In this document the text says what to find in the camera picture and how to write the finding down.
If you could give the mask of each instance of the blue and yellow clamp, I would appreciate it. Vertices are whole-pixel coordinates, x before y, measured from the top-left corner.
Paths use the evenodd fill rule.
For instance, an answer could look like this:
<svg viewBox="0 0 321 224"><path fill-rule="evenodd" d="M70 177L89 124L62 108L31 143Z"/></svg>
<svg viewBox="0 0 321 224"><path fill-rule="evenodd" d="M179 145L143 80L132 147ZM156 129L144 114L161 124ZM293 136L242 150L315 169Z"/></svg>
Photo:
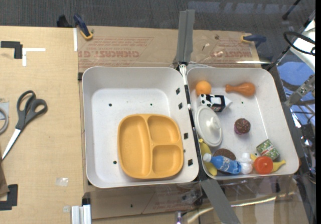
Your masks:
<svg viewBox="0 0 321 224"><path fill-rule="evenodd" d="M242 43L255 42L255 47L257 48L261 43L266 42L266 37L261 35L250 35L250 36L241 36Z"/></svg>
<svg viewBox="0 0 321 224"><path fill-rule="evenodd" d="M82 20L79 14L74 15L76 26L80 27L80 33L86 40L92 39L92 33L88 30L85 22Z"/></svg>

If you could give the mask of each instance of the yellow plate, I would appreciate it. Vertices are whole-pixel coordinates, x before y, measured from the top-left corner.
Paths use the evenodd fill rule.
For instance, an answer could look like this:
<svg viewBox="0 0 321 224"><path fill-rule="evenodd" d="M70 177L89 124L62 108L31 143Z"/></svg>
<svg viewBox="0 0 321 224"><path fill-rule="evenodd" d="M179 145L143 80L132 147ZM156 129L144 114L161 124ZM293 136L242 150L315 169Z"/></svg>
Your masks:
<svg viewBox="0 0 321 224"><path fill-rule="evenodd" d="M135 114L118 126L118 157L123 171L141 179L165 178L183 166L183 144L176 122L164 115Z"/></svg>

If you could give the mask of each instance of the orange fruit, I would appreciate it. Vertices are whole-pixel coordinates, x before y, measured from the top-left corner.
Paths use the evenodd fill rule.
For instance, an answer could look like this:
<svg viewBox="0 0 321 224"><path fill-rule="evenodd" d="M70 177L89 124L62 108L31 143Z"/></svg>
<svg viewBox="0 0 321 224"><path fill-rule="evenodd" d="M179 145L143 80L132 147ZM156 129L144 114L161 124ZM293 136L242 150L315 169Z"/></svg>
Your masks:
<svg viewBox="0 0 321 224"><path fill-rule="evenodd" d="M205 80L202 80L196 84L195 91L197 96L202 93L210 94L212 90L211 84Z"/></svg>

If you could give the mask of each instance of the plastic water bottle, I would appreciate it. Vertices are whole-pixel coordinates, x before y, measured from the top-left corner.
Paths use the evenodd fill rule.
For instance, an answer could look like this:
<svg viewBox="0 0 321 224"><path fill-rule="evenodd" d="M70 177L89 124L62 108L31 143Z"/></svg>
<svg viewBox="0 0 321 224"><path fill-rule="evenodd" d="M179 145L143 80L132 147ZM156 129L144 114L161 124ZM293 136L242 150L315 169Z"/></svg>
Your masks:
<svg viewBox="0 0 321 224"><path fill-rule="evenodd" d="M218 170L228 172L231 174L239 174L241 172L241 164L238 161L233 161L224 156L212 156L211 154L204 154L203 160L211 162Z"/></svg>

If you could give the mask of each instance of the banana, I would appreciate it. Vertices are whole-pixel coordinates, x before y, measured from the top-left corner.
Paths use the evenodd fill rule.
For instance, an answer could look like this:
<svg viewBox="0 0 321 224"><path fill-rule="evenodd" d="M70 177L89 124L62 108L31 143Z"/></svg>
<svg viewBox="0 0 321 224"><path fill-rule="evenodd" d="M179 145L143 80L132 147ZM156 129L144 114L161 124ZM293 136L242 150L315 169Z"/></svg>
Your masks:
<svg viewBox="0 0 321 224"><path fill-rule="evenodd" d="M256 156L254 154L250 154L251 160L254 162L256 160ZM283 164L285 164L286 161L282 160L280 162L273 162L273 169L272 172L277 171Z"/></svg>
<svg viewBox="0 0 321 224"><path fill-rule="evenodd" d="M207 144L205 144L203 142L202 138L199 139L199 142L200 142L200 149L201 149L202 158L203 158L204 154L206 154L206 153L212 155L210 148L208 147ZM217 175L217 168L215 168L215 166L212 163L204 162L204 161L203 161L203 163L211 175L213 175L213 176Z"/></svg>

